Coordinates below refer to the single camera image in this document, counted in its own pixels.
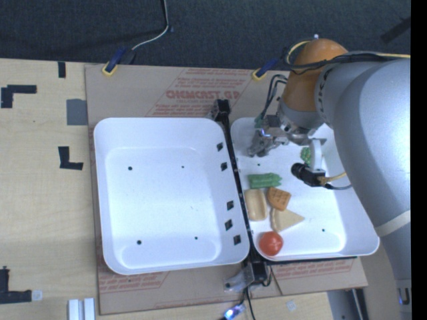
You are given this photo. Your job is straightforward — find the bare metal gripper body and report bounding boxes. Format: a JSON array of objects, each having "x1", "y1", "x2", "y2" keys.
[{"x1": 262, "y1": 114, "x2": 318, "y2": 146}]

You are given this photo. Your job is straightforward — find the green toy beans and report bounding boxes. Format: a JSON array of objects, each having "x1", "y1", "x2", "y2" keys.
[{"x1": 247, "y1": 172, "x2": 284, "y2": 190}]

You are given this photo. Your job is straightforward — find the thin black rod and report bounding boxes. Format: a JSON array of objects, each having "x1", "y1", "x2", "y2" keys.
[{"x1": 220, "y1": 118, "x2": 260, "y2": 293}]

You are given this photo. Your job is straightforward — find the brown toy biscuit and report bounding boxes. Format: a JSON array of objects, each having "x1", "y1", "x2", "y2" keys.
[{"x1": 266, "y1": 186, "x2": 292, "y2": 212}]

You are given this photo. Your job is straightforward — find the tan toy bread loaf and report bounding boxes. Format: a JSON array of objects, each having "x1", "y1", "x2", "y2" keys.
[{"x1": 244, "y1": 188, "x2": 269, "y2": 222}]

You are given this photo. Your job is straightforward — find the beige toy pizza slice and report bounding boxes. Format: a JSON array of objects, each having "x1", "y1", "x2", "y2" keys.
[{"x1": 270, "y1": 207, "x2": 306, "y2": 233}]

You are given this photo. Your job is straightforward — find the white plastic tray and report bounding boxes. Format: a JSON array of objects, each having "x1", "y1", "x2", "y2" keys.
[
  {"x1": 230, "y1": 116, "x2": 381, "y2": 262},
  {"x1": 93, "y1": 117, "x2": 252, "y2": 276}
]

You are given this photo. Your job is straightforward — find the red toy tomato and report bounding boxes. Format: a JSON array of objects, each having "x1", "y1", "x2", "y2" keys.
[{"x1": 258, "y1": 231, "x2": 285, "y2": 257}]

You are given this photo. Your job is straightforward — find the brown cardboard board red print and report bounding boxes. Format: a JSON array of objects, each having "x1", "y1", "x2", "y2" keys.
[{"x1": 83, "y1": 63, "x2": 369, "y2": 315}]

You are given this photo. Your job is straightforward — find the black cylinder on white bracket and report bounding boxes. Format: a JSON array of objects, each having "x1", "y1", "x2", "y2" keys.
[{"x1": 290, "y1": 138, "x2": 327, "y2": 188}]

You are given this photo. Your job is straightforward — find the black block with thin wires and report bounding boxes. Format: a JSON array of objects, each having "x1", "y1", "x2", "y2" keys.
[
  {"x1": 211, "y1": 99, "x2": 232, "y2": 123},
  {"x1": 245, "y1": 261, "x2": 270, "y2": 285}
]

